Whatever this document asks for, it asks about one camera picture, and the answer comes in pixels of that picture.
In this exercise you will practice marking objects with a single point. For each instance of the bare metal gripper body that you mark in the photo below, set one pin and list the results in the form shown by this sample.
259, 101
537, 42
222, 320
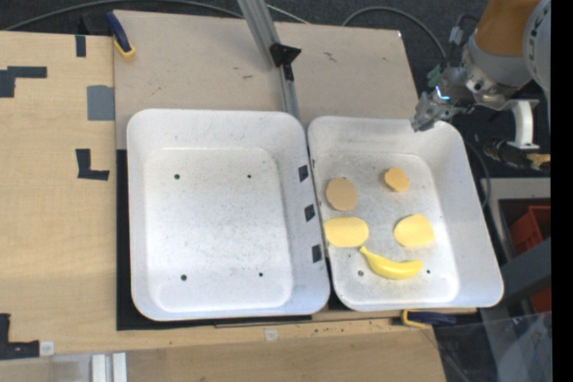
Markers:
474, 89

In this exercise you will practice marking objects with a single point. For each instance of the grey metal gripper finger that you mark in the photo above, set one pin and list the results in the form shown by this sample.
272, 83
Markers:
441, 112
421, 114

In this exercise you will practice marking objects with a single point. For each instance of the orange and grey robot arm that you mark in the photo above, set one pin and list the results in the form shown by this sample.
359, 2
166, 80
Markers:
506, 24

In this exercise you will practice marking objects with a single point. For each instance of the small tan biscuit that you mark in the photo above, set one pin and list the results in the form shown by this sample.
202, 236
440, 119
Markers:
396, 179

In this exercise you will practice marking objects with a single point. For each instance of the brown round biscuit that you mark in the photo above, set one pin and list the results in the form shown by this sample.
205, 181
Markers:
341, 193

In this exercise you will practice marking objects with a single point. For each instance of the yellow oval slice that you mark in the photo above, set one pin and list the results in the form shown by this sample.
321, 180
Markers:
414, 231
346, 231

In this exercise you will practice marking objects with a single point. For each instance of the yellow banana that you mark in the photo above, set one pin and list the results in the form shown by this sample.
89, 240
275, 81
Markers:
394, 268

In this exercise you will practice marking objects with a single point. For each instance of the white plastic tray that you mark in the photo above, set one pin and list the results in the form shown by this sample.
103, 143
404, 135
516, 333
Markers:
215, 214
403, 291

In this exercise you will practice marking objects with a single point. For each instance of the black cylinder on white bracket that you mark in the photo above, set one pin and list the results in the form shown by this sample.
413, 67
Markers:
523, 123

